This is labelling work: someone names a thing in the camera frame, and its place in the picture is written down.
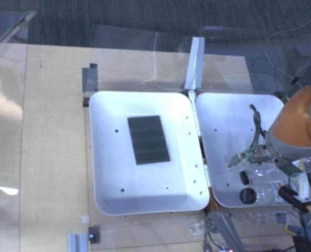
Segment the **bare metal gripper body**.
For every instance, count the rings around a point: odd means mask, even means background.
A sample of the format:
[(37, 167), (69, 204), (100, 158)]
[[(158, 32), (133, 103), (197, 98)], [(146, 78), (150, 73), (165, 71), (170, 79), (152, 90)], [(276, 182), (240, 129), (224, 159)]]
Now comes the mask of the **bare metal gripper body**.
[(251, 164), (273, 162), (277, 158), (271, 146), (261, 144), (258, 145), (253, 155), (248, 159)]

